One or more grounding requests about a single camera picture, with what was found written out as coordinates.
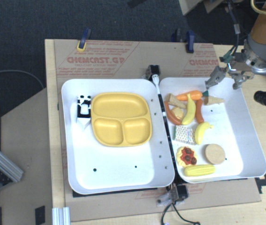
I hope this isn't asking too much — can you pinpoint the tan pizza slice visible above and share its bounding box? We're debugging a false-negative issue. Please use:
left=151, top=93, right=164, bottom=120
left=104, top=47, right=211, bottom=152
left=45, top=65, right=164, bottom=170
left=165, top=93, right=188, bottom=110

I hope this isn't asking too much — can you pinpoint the pale yellow biscuit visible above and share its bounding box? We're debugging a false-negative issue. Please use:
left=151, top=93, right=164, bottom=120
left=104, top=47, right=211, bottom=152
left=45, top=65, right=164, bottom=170
left=171, top=106, right=185, bottom=120

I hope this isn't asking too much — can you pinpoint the yellow spaghetti with meatballs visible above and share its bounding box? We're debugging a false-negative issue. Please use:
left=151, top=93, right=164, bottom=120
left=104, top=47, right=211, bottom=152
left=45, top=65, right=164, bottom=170
left=176, top=146, right=198, bottom=168

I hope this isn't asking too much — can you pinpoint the yellow corn cob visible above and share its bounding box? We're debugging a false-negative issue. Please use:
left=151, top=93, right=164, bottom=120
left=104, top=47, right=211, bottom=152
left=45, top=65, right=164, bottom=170
left=184, top=164, right=216, bottom=177

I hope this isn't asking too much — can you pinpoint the orange sausage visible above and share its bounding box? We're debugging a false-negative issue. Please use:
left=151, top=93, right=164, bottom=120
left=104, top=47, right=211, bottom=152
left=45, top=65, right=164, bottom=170
left=195, top=98, right=205, bottom=124
left=163, top=100, right=183, bottom=126

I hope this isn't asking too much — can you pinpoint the orange carrot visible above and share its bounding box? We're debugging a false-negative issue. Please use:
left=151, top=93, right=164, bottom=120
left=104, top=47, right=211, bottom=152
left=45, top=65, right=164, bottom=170
left=175, top=90, right=209, bottom=102

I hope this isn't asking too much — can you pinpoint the black cylinder on white bracket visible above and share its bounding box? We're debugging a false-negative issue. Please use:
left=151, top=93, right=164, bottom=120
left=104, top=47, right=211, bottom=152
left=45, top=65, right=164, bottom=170
left=253, top=66, right=266, bottom=111

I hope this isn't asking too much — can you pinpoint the yellow banana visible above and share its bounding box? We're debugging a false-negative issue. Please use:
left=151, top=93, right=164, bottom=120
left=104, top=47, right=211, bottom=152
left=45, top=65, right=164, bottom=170
left=194, top=121, right=214, bottom=146
left=181, top=93, right=197, bottom=126

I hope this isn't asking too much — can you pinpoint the round brown biscuit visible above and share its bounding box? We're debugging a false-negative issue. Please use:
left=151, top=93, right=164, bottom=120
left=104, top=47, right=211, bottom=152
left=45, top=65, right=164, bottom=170
left=204, top=143, right=226, bottom=165

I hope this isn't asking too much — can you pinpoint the white plastic tray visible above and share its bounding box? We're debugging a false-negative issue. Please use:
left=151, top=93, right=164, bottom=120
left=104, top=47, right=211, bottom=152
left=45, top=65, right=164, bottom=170
left=158, top=77, right=266, bottom=184
left=61, top=78, right=176, bottom=195

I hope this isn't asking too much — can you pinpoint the white patterned packet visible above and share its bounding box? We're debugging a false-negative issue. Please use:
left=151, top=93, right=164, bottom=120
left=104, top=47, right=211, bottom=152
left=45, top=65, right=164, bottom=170
left=172, top=125, right=197, bottom=146

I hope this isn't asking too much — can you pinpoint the black and white carton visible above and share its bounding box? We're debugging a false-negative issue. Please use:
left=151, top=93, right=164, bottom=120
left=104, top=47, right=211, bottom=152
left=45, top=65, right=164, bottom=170
left=76, top=95, right=92, bottom=131

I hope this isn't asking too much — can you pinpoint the brown cardboard board red print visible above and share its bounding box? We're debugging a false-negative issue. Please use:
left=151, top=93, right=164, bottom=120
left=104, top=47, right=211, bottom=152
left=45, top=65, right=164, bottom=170
left=53, top=39, right=262, bottom=222

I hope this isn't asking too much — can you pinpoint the yellow divided plate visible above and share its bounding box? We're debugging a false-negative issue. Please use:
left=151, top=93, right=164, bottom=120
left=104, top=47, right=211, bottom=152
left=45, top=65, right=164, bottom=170
left=90, top=92, right=153, bottom=147

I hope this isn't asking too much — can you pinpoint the thin black and white rod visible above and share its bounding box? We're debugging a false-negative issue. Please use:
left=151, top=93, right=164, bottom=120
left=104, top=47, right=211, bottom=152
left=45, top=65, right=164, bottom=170
left=151, top=74, right=178, bottom=174

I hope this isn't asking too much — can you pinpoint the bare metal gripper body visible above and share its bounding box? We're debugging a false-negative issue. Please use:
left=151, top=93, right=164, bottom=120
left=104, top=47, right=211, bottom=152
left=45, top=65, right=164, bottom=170
left=226, top=52, right=266, bottom=79

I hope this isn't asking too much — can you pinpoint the beige ice cream cone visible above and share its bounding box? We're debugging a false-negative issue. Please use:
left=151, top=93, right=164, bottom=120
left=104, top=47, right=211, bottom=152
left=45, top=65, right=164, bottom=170
left=203, top=95, right=225, bottom=106

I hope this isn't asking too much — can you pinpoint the black block with thin wires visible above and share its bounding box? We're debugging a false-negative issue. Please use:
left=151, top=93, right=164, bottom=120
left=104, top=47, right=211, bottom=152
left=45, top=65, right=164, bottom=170
left=144, top=64, right=161, bottom=80
left=156, top=184, right=190, bottom=207

